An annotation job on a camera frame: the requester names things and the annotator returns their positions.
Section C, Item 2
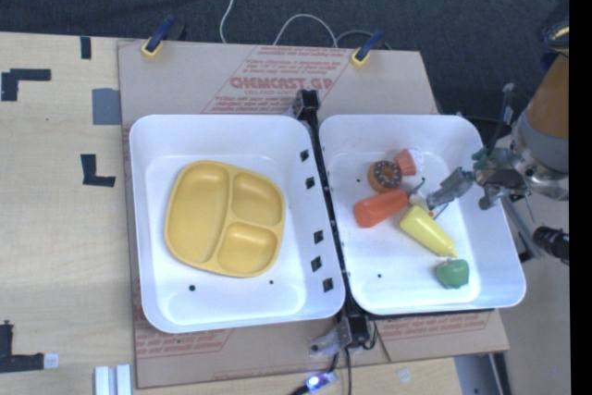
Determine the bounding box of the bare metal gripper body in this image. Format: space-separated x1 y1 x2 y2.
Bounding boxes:
474 146 571 210

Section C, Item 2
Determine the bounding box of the yellow squeeze bottle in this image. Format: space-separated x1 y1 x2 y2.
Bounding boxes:
399 204 459 258

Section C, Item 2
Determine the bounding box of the orange and white toy cake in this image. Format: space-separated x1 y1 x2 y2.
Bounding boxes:
394 147 426 178

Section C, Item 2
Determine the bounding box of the brown sprinkled doughnut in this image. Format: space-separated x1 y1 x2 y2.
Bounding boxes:
367 159 403 194

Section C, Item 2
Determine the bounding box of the orange squeeze bottle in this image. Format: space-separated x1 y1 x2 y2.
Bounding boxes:
353 187 429 228

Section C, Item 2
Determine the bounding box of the green bell pepper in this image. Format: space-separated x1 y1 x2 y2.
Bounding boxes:
434 258 471 290

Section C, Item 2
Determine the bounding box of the white plastic tray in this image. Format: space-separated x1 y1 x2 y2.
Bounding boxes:
318 113 527 316
128 113 347 334

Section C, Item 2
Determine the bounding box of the thin black rod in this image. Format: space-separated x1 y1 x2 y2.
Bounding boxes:
305 108 367 339

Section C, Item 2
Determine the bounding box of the yellow divided plate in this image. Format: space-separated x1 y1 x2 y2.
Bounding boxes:
164 159 287 278

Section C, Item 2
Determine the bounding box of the brown cardboard board red print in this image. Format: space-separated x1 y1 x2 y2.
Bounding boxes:
117 39 511 389

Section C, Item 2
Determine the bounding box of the black cylinder on white bracket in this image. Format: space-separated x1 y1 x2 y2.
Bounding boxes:
501 196 571 265

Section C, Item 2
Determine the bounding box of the black block with thin wires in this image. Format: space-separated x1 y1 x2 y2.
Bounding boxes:
344 312 372 347
294 89 322 122

